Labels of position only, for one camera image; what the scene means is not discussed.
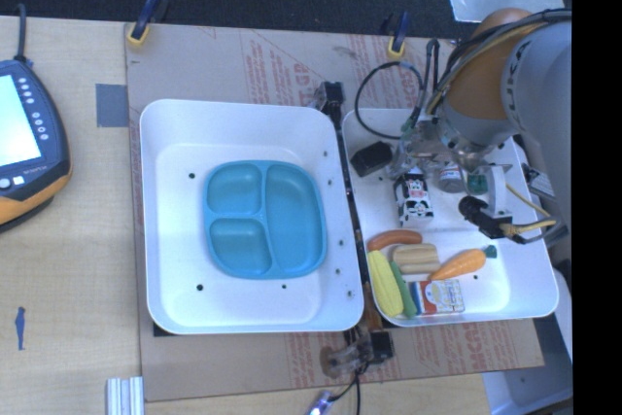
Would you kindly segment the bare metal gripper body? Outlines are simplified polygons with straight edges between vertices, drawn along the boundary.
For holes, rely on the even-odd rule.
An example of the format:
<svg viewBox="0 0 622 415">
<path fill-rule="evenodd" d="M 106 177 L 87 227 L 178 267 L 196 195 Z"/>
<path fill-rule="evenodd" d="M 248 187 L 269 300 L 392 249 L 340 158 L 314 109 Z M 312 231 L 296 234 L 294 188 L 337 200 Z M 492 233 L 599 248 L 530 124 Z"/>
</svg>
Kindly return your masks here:
<svg viewBox="0 0 622 415">
<path fill-rule="evenodd" d="M 416 124 L 408 121 L 402 127 L 388 171 L 396 178 L 415 166 L 425 170 L 422 163 L 452 161 L 465 171 L 473 172 L 491 151 L 491 145 L 471 140 L 447 118 L 419 120 Z"/>
</svg>

